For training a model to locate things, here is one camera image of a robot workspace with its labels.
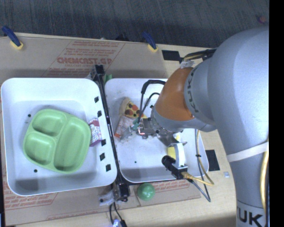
white plastic tray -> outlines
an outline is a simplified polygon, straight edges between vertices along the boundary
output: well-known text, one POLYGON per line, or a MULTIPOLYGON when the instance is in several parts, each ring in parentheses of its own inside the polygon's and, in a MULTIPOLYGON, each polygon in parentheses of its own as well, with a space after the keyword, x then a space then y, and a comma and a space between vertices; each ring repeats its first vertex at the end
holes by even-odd
POLYGON ((28 196, 61 192, 105 186, 115 180, 117 170, 107 122, 99 88, 93 81, 14 78, 3 83, 1 99, 7 181, 14 193, 28 196), (54 172, 31 163, 23 154, 23 138, 33 116, 45 108, 73 114, 86 122, 96 118, 101 111, 102 116, 98 119, 106 145, 99 143, 90 147, 82 167, 71 174, 54 172))
MULTIPOLYGON (((111 79, 105 85, 106 100, 113 125, 113 130, 119 122, 119 107, 125 97, 140 106, 141 89, 148 79, 111 79)), ((153 92, 160 92, 163 86, 150 84, 144 95, 144 102, 153 92)), ((149 105, 154 105, 158 96, 151 98, 149 105)), ((148 106, 144 112, 150 116, 151 109, 148 106)), ((186 129, 181 134, 182 141, 187 141, 184 146, 186 164, 188 172, 193 176, 200 176, 196 149, 195 149, 195 130, 186 129)), ((134 134, 125 141, 120 141, 115 137, 116 150, 120 163, 120 170, 123 177, 132 183, 154 182, 175 179, 170 171, 166 171, 161 160, 167 155, 167 147, 156 137, 149 137, 143 140, 141 136, 134 134)), ((199 149, 202 155, 202 163, 208 171, 208 160, 201 137, 199 138, 199 149)))

teal object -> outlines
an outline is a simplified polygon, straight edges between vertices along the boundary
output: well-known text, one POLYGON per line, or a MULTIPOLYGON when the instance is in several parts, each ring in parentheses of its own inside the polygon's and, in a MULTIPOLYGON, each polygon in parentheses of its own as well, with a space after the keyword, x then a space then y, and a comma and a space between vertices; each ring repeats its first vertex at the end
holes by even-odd
POLYGON ((43 109, 27 129, 23 152, 38 166, 68 174, 82 166, 90 139, 90 127, 82 119, 59 110, 43 109))
POLYGON ((144 201, 149 201, 155 196, 155 188, 150 183, 143 183, 138 187, 138 197, 144 201))

robotic arm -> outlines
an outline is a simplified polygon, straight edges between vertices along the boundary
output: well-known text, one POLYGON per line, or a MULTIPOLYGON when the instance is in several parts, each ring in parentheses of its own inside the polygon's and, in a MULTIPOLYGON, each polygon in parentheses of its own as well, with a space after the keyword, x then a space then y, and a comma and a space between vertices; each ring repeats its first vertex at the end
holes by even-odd
POLYGON ((149 120, 167 146, 185 128, 218 130, 234 176, 238 227, 266 222, 260 169, 268 151, 268 39, 268 27, 238 33, 198 66, 175 71, 149 120))

green ball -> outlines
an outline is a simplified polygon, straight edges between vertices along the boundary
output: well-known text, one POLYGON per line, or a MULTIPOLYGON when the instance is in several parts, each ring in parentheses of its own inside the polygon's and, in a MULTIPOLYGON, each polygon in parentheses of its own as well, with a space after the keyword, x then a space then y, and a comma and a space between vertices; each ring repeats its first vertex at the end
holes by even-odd
POLYGON ((155 188, 150 183, 143 183, 138 187, 138 197, 144 201, 151 200, 155 196, 155 188))

black rectangle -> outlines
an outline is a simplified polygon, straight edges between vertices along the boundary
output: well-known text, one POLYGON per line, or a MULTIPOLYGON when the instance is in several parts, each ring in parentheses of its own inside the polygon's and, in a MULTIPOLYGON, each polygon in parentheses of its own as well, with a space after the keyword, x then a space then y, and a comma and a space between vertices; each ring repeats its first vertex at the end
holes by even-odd
POLYGON ((210 172, 219 171, 220 167, 219 167, 218 159, 217 159, 214 149, 206 150, 205 152, 206 152, 208 163, 209 163, 208 171, 210 172))
POLYGON ((178 61, 180 62, 181 57, 179 51, 164 51, 162 50, 163 59, 165 61, 178 61))

